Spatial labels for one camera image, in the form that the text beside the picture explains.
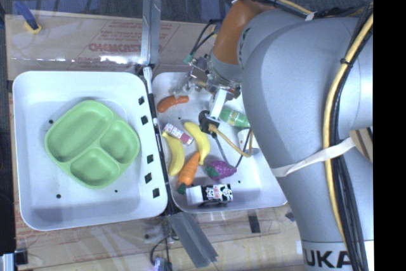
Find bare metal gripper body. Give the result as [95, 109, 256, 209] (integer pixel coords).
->
[188, 56, 242, 100]

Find orange toy sausage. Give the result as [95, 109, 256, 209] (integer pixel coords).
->
[156, 94, 190, 114]

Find green bottle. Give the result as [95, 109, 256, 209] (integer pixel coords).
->
[218, 107, 251, 128]

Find small pink and white packet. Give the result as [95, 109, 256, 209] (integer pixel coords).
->
[162, 122, 194, 146]

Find yellow banana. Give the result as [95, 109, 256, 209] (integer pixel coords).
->
[161, 131, 186, 177]
[183, 121, 211, 166]

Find white cup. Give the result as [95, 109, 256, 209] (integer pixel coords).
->
[237, 127, 259, 152]

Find orange carrot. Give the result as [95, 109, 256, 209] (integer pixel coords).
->
[176, 151, 201, 195]

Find purple grapes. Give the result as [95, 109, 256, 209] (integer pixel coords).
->
[204, 160, 237, 181]

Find brown cardboard board red print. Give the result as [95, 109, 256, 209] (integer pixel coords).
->
[4, 11, 306, 271]

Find white cow print carton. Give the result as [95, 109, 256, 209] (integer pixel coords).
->
[185, 183, 234, 207]

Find white plastic tray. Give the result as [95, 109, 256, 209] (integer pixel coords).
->
[151, 72, 288, 214]
[11, 70, 169, 232]

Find green divided plate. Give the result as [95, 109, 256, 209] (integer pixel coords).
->
[43, 100, 141, 190]

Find black cylinder on white bracket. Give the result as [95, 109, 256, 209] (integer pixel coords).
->
[198, 88, 228, 136]

